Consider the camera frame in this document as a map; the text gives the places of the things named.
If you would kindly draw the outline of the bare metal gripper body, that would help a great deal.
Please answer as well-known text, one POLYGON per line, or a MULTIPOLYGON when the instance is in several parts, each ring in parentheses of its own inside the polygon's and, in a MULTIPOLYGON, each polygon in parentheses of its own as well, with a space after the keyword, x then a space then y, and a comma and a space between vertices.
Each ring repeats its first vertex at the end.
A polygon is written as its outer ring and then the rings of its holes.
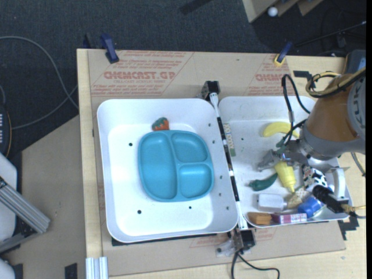
POLYGON ((331 158, 315 151, 303 139, 291 140, 280 150, 280 159, 291 165, 301 165, 327 172, 331 168, 331 158))

